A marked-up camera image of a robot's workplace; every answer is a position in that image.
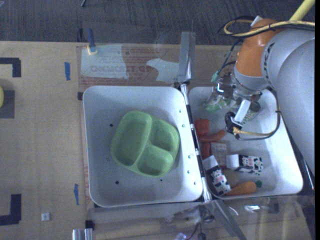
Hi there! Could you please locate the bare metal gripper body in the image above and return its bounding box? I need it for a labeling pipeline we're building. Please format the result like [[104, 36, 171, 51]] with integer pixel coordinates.
[[215, 73, 263, 101]]

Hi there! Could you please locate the dark bottle, red green label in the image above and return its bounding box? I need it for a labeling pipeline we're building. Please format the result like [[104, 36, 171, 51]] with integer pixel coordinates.
[[243, 100, 262, 123]]

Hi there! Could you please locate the red sausage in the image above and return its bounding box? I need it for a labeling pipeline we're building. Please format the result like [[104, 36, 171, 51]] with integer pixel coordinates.
[[194, 118, 211, 160]]

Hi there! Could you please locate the brown packet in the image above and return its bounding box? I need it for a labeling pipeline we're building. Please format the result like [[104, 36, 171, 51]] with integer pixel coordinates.
[[209, 141, 228, 168]]

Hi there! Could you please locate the cow print carton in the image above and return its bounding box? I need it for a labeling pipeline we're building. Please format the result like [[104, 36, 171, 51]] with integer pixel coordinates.
[[225, 153, 264, 176], [202, 155, 232, 196]]

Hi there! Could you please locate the white plastic tray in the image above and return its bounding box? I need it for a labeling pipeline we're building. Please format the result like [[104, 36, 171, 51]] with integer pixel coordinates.
[[82, 85, 204, 208], [187, 85, 305, 201]]

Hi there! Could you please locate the brown cardboard board, red print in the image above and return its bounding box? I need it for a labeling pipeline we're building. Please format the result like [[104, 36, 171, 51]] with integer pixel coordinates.
[[76, 43, 316, 211]]

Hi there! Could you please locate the green divided plate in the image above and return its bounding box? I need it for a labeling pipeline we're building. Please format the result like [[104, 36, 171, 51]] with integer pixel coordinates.
[[110, 110, 181, 178]]

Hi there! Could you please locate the black cylinder on white bracket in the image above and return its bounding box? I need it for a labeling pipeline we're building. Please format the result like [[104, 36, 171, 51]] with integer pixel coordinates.
[[224, 99, 252, 135]]

